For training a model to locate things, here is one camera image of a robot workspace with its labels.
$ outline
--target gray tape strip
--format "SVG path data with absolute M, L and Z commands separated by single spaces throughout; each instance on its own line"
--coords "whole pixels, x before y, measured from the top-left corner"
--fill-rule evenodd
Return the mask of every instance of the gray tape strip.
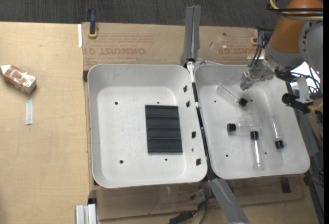
M 33 123 L 33 100 L 32 99 L 26 100 L 25 106 L 26 106 L 25 125 L 29 125 Z
M 224 179 L 214 179 L 208 182 L 230 224 L 250 224 L 231 188 Z

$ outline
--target white strip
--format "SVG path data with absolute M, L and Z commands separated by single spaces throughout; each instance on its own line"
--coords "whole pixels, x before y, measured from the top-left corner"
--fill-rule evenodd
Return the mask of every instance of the white strip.
M 33 123 L 33 100 L 26 100 L 25 125 Z
M 82 24 L 78 24 L 79 48 L 82 48 Z

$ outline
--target black connector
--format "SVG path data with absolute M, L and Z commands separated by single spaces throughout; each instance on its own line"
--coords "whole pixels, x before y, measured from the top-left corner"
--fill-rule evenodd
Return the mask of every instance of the black connector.
M 181 213 L 177 217 L 171 218 L 170 219 L 170 224 L 177 224 L 181 223 L 184 220 L 190 219 L 193 217 L 192 212 L 187 212 L 187 213 Z

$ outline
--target table surface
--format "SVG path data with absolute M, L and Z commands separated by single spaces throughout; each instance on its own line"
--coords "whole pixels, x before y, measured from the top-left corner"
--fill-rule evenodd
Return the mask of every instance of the table surface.
M 75 206 L 89 195 L 78 25 L 2 22 L 0 28 L 0 64 L 37 79 L 30 95 L 0 81 L 0 223 L 75 223 Z M 27 99 L 33 99 L 32 125 L 25 125 Z M 318 223 L 306 186 L 303 193 L 296 201 L 243 209 L 252 223 Z M 198 223 L 201 215 L 186 223 Z M 167 223 L 169 217 L 115 223 Z M 227 223 L 220 209 L 210 210 L 204 223 L 214 221 Z

